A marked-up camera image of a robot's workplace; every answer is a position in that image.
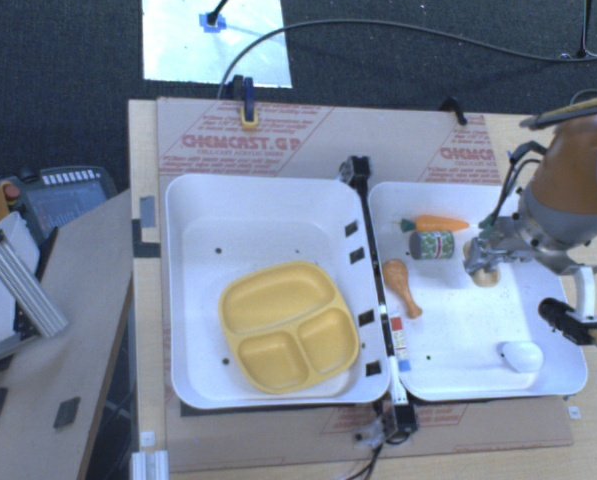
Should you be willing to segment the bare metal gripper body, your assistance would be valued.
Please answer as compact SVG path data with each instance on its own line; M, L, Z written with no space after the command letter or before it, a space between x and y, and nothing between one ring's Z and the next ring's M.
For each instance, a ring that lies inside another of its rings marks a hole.
M531 217L499 217L478 238L482 240L485 254L504 254L502 263L536 261L556 275L574 275L581 268L589 267L597 274L597 264L574 261L568 255L569 245L552 238Z

